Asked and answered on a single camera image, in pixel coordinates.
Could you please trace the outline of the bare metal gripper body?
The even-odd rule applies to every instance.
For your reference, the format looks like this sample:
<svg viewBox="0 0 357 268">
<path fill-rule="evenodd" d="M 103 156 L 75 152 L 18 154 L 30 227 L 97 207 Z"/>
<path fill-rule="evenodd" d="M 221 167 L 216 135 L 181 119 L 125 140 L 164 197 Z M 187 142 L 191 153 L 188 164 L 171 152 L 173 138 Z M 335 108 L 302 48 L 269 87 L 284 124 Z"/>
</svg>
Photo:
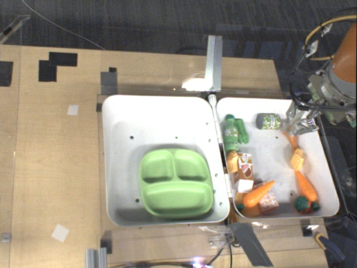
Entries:
<svg viewBox="0 0 357 268">
<path fill-rule="evenodd" d="M 308 79 L 310 96 L 295 96 L 295 123 L 314 124 L 324 115 L 331 124 L 356 124 L 356 76 L 346 80 L 336 74 L 312 74 Z"/>
</svg>

